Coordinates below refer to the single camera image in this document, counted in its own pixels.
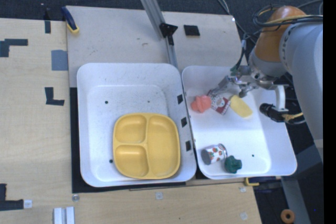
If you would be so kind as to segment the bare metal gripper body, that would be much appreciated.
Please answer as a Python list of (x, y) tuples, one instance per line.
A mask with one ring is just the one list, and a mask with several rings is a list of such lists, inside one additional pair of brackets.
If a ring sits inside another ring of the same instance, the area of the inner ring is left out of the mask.
[(218, 84), (219, 89), (226, 89), (236, 85), (241, 89), (256, 89), (259, 87), (270, 89), (278, 77), (264, 74), (255, 66), (233, 66), (229, 74)]

